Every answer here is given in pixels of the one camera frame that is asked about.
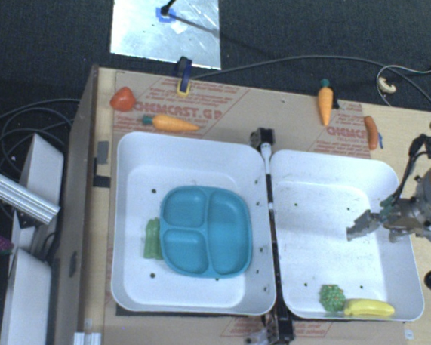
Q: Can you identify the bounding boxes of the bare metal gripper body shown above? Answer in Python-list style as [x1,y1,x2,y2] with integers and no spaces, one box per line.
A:
[377,196,431,247]

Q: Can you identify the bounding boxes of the white plastic tray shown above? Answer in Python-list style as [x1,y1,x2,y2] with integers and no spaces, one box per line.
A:
[254,147,431,331]
[101,128,292,325]

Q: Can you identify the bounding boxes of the green toy broccoli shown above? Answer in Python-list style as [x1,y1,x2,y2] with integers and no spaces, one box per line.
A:
[316,282,348,316]

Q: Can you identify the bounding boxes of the yellow banana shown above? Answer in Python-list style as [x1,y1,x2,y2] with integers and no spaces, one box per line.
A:
[342,296,397,322]

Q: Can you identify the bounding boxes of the orange sausage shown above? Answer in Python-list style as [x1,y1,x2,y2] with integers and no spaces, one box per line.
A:
[360,114,383,152]

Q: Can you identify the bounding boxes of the thin black and white rod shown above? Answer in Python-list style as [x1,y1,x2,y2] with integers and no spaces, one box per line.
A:
[245,141,306,328]

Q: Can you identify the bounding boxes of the orange carrot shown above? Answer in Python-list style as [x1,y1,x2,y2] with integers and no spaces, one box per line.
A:
[314,77,337,128]
[140,112,202,135]

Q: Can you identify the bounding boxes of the white toy mushroom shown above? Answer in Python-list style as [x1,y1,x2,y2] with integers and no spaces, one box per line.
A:
[376,76,399,96]

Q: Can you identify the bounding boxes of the brown cardboard board red print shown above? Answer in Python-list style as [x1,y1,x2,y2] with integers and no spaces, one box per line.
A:
[89,69,431,345]

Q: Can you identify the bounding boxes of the blue divided plate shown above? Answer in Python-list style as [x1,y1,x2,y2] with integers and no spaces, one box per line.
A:
[153,182,259,284]

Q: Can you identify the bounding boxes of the green toy asparagus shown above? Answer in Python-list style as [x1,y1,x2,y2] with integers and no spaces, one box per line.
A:
[142,216,167,261]

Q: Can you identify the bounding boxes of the purple grapes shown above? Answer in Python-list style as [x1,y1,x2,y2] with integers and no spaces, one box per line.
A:
[0,233,16,257]

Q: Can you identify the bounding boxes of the black block with thin wires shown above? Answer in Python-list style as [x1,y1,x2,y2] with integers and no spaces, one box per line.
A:
[249,126,277,151]
[272,313,297,345]

